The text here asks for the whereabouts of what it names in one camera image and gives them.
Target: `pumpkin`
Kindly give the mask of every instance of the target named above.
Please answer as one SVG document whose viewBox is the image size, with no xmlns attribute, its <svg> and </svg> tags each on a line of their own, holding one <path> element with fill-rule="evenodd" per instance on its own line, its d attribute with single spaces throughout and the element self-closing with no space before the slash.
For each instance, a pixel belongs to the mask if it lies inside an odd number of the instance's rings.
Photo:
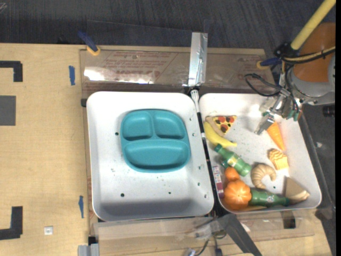
<svg viewBox="0 0 341 256">
<path fill-rule="evenodd" d="M 226 168 L 225 176 L 229 182 L 240 179 L 240 176 L 237 170 L 234 167 L 230 167 L 230 166 Z"/>
<path fill-rule="evenodd" d="M 233 210 L 244 209 L 251 198 L 250 187 L 240 179 L 229 182 L 224 189 L 224 200 Z"/>
</svg>

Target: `wooden table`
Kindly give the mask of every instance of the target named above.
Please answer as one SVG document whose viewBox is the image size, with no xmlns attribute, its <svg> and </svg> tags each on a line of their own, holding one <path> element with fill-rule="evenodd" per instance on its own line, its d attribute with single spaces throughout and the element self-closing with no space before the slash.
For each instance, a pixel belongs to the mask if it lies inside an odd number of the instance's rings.
<svg viewBox="0 0 341 256">
<path fill-rule="evenodd" d="M 0 255 L 77 255 L 90 230 L 79 51 L 83 45 L 0 44 L 0 60 L 21 61 L 23 82 L 0 68 L 0 95 L 16 96 L 15 126 L 0 126 L 0 229 L 23 207 L 23 234 Z M 76 71 L 70 84 L 69 66 Z M 78 205 L 84 199 L 84 218 Z M 264 255 L 331 255 L 320 220 L 314 235 L 255 242 Z M 44 227 L 53 226 L 45 235 Z M 242 253 L 235 244 L 225 255 Z M 212 243 L 202 255 L 214 255 Z M 144 255 L 183 255 L 183 250 Z"/>
</svg>

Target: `yellow banana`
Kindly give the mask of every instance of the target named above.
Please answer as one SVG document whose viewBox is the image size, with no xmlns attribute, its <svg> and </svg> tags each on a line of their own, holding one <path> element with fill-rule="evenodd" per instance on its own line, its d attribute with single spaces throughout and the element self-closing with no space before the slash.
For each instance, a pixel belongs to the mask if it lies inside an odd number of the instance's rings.
<svg viewBox="0 0 341 256">
<path fill-rule="evenodd" d="M 204 130 L 205 130 L 205 136 L 206 139 L 208 139 L 211 143 L 214 144 L 214 146 L 217 146 L 220 144 L 223 146 L 223 148 L 229 147 L 229 146 L 237 146 L 236 143 L 231 142 L 227 140 L 226 138 L 220 137 L 212 128 L 212 126 L 208 122 L 204 122 Z"/>
</svg>

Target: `pizza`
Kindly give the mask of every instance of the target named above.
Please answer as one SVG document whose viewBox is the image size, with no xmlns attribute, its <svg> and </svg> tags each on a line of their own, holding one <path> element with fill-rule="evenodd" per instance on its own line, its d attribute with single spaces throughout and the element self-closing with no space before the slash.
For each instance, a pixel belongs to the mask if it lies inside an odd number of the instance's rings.
<svg viewBox="0 0 341 256">
<path fill-rule="evenodd" d="M 232 127 L 236 119 L 237 116 L 206 117 L 206 121 L 212 126 L 214 131 L 221 137 L 224 137 L 226 135 L 227 131 Z"/>
</svg>

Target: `dark green bottle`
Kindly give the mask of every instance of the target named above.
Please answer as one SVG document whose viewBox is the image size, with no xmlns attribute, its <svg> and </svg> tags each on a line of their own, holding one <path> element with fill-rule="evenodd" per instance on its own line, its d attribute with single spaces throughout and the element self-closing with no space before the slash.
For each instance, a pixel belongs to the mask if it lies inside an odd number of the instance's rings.
<svg viewBox="0 0 341 256">
<path fill-rule="evenodd" d="M 289 199 L 278 196 L 269 191 L 258 191 L 251 189 L 252 198 L 249 205 L 271 207 L 276 205 L 288 206 Z"/>
<path fill-rule="evenodd" d="M 227 151 L 220 144 L 214 150 L 224 157 L 221 165 L 226 169 L 228 166 L 234 167 L 235 170 L 242 176 L 246 176 L 251 171 L 251 165 L 244 162 L 236 153 Z"/>
</svg>

